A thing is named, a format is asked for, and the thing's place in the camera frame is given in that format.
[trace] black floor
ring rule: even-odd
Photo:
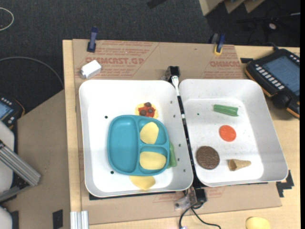
[[[152,0],[0,0],[0,93],[16,98],[30,111],[62,89],[62,40],[88,39],[93,25],[97,39],[208,43],[215,32],[235,45],[300,46],[300,0],[266,0],[253,12],[241,5],[228,14],[220,4],[203,16],[198,0],[167,0],[150,8]],[[238,20],[287,16],[278,30],[263,21]]]

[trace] brown cookie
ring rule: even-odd
[[[219,165],[220,158],[215,149],[210,146],[202,146],[196,152],[198,164],[208,170],[212,170]]]

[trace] blue plate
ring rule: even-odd
[[[144,125],[154,122],[159,128],[155,144],[140,140]],[[166,157],[162,169],[148,170],[140,166],[140,153],[156,152]],[[111,167],[122,174],[135,176],[154,176],[163,172],[169,162],[169,138],[165,126],[158,120],[138,115],[120,115],[112,120],[108,131],[107,155]]]

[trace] blue clamp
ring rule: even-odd
[[[88,42],[88,47],[87,47],[87,51],[88,52],[95,52],[95,47],[96,47],[96,36],[97,36],[97,27],[93,26],[91,28],[91,35],[90,35],[90,42]]]
[[[214,54],[216,54],[217,56],[221,55],[223,52],[224,37],[225,37],[225,34],[221,33],[218,43],[215,46]]]

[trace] gray cable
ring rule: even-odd
[[[20,57],[20,56],[16,56],[16,57],[8,57],[8,58],[4,58],[4,59],[0,59],[0,62],[3,62],[3,61],[6,61],[6,60],[14,60],[14,59],[26,59],[26,60],[32,60],[32,61],[35,61],[35,62],[38,62],[38,63],[41,63],[43,64],[44,66],[46,66],[47,68],[49,68],[56,76],[57,78],[59,79],[62,87],[64,88],[64,84],[60,78],[60,76],[56,73],[55,70],[53,70],[49,65],[47,65],[46,63],[40,61],[40,60],[37,60],[37,59],[33,59],[33,58],[29,58],[29,57]]]

